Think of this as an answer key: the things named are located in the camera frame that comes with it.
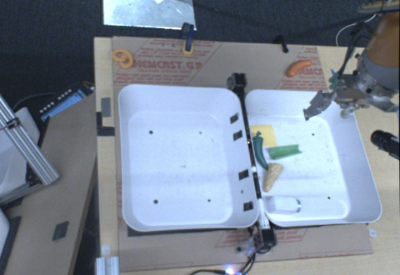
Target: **empty white tray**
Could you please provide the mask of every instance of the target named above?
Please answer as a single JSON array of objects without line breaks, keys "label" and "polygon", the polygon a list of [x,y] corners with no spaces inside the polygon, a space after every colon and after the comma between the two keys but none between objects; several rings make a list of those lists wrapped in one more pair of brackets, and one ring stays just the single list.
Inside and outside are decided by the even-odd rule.
[{"label": "empty white tray", "polygon": [[[268,219],[279,226],[366,223],[381,215],[381,202],[354,116],[343,119],[332,103],[305,121],[315,92],[255,90],[246,96],[250,125],[272,125],[278,146],[299,144],[301,154],[267,162],[284,170],[262,192]],[[265,170],[257,165],[260,182]]]},{"label": "empty white tray", "polygon": [[130,85],[119,94],[122,212],[138,231],[245,228],[258,216],[238,97]]}]

